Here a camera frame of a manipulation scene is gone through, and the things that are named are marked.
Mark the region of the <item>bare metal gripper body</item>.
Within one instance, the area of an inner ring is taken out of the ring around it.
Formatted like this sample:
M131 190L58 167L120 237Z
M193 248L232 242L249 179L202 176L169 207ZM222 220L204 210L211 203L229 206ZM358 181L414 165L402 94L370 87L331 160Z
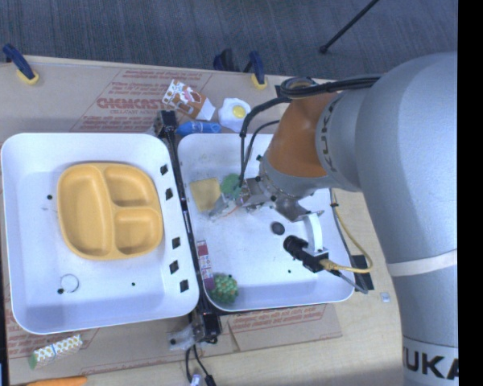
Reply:
M312 213L299 203L302 196L286 193L276 187L267 176L244 179L238 196L250 197L250 210L268 206L291 222L299 221Z

